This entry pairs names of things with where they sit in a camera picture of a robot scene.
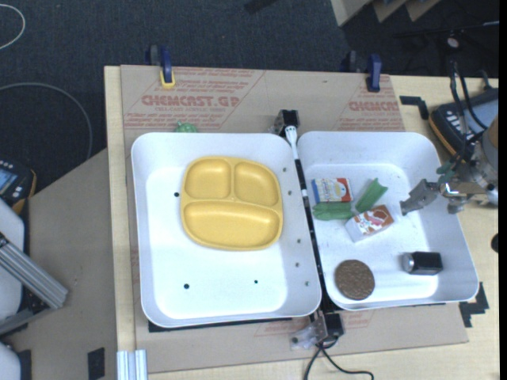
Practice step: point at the brown round biscuit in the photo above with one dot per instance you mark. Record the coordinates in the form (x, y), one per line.
(354, 280)

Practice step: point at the black and silver can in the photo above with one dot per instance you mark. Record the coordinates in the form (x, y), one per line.
(424, 263)

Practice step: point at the white plastic tray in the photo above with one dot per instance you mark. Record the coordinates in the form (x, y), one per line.
(222, 291)
(388, 291)

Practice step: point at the yellow divided plate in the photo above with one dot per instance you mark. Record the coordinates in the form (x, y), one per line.
(231, 220)

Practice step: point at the green toy vegetable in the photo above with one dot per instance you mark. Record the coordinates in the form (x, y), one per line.
(186, 127)

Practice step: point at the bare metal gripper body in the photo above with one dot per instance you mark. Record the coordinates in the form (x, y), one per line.
(463, 190)

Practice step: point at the white and orange carton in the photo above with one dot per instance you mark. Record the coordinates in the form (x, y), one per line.
(368, 223)

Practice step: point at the brown cardboard board red print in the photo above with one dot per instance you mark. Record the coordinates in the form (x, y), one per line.
(253, 93)

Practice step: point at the thin black and white rod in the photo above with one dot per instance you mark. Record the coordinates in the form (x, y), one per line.
(304, 188)

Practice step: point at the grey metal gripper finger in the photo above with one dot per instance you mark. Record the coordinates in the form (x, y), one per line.
(426, 187)
(414, 205)

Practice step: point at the blue and red carton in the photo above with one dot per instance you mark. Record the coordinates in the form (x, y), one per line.
(332, 190)

